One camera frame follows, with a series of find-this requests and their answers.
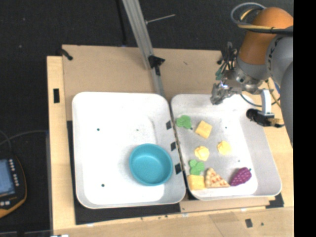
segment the white tray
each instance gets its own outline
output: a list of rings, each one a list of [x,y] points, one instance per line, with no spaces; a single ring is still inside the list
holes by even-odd
[[[172,204],[186,187],[174,168],[162,185],[144,186],[128,167],[131,151],[153,143],[179,167],[180,157],[168,102],[157,94],[82,92],[72,103],[76,193],[88,208]]]
[[[225,188],[212,188],[191,191],[200,200],[240,198],[252,196],[275,196],[281,190],[281,179],[271,154],[263,127],[250,122],[246,111],[253,108],[240,96],[225,99],[220,105],[212,105],[210,95],[183,94],[171,101],[172,113],[176,121],[181,115],[188,115],[192,129],[176,127],[179,150],[186,176],[189,175],[189,161],[199,160],[194,149],[199,146],[209,148],[210,156],[205,169],[212,167],[228,182],[233,173],[242,167],[251,169],[251,179],[241,185]],[[207,139],[195,133],[199,122],[203,120],[212,125]],[[232,153],[221,155],[217,145],[227,141]]]

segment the blue bowl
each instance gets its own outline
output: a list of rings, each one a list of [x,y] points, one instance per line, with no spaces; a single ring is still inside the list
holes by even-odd
[[[138,182],[155,186],[168,181],[172,175],[173,164],[170,155],[162,147],[142,144],[132,151],[129,168]]]

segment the toy food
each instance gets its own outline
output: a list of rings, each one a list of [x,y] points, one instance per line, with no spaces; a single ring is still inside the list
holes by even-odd
[[[203,190],[205,189],[204,176],[189,175],[188,184],[189,184],[190,190],[192,191]]]
[[[247,167],[243,167],[237,171],[237,173],[233,176],[230,185],[237,186],[239,184],[244,184],[245,182],[249,181],[251,178],[250,169]]]
[[[207,158],[209,157],[209,150],[207,147],[204,146],[200,146],[197,147],[194,150],[194,154],[196,155],[197,158],[199,158],[200,160],[206,161]]]
[[[182,115],[180,118],[176,120],[176,125],[178,127],[184,127],[186,129],[190,129],[192,126],[191,118],[187,115]]]
[[[219,153],[221,153],[222,155],[227,155],[232,152],[231,145],[227,141],[224,141],[224,140],[217,145],[217,149]]]
[[[226,180],[224,180],[219,174],[217,174],[213,168],[208,168],[205,176],[206,188],[218,188],[229,186],[229,183],[227,183]]]
[[[205,166],[202,161],[191,160],[189,161],[189,165],[191,167],[190,169],[191,175],[200,175],[201,171],[205,170]]]
[[[202,120],[197,126],[196,133],[207,139],[211,133],[211,130],[212,126]]]

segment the wooden table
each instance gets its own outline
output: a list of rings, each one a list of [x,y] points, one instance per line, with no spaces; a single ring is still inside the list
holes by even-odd
[[[47,57],[53,230],[72,236],[293,236],[293,149],[285,128],[265,133],[281,180],[284,207],[269,208],[275,197],[180,202],[180,213],[76,225],[66,122],[72,98],[82,91],[154,93],[139,49],[63,45],[73,60]],[[168,101],[181,93],[210,94],[220,51],[154,49]],[[273,106],[276,117],[280,109]]]

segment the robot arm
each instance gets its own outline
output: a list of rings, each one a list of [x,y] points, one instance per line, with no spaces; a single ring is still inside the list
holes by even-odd
[[[245,7],[236,20],[234,14]],[[247,23],[248,16],[254,12],[257,15],[251,24]],[[280,8],[243,3],[232,10],[231,18],[248,31],[238,52],[229,43],[223,53],[224,63],[216,73],[220,82],[213,86],[211,102],[220,104],[225,98],[243,91],[261,94],[263,110],[250,109],[247,116],[260,125],[277,127],[271,122],[274,115],[269,112],[271,102],[267,91],[272,93],[272,90],[259,88],[272,78],[280,89],[283,120],[293,145],[293,17]]]

